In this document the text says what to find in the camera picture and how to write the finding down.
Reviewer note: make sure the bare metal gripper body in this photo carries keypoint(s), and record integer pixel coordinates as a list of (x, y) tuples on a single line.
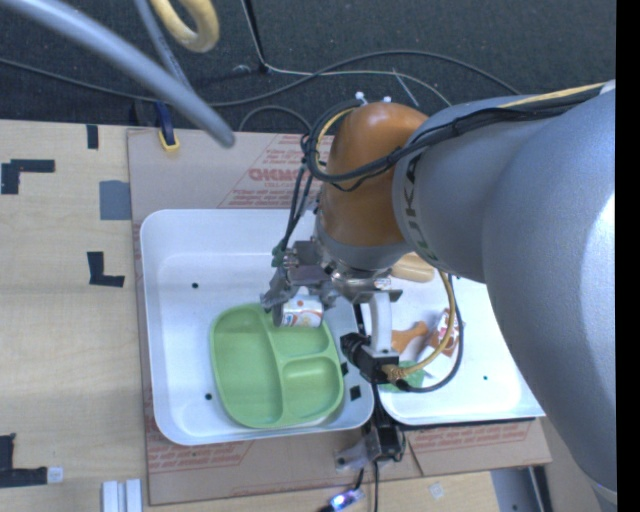
[(310, 272)]

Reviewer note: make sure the tan toy bread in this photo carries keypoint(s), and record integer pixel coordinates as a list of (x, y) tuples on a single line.
[(415, 270)]

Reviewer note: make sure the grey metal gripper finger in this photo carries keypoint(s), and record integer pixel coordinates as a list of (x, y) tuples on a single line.
[(330, 300), (274, 300)]

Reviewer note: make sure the black cylinder on white bracket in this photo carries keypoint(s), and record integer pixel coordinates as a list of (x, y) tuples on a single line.
[(372, 352)]

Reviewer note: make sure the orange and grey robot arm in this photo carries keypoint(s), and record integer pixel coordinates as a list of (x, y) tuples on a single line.
[(500, 225)]

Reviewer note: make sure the orange toy carrot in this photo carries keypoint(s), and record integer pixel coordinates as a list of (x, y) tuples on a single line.
[(407, 337)]

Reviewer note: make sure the white and orange small can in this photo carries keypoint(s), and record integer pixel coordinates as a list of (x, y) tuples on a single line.
[(302, 312)]

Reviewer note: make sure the green divided plate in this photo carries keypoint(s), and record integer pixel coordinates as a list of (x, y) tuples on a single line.
[(260, 370)]

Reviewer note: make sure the brown cardboard board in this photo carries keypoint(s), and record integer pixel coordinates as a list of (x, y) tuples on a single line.
[(200, 175)]

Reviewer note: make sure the white plastic tray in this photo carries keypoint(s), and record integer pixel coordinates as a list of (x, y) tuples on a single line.
[(190, 320), (480, 385)]

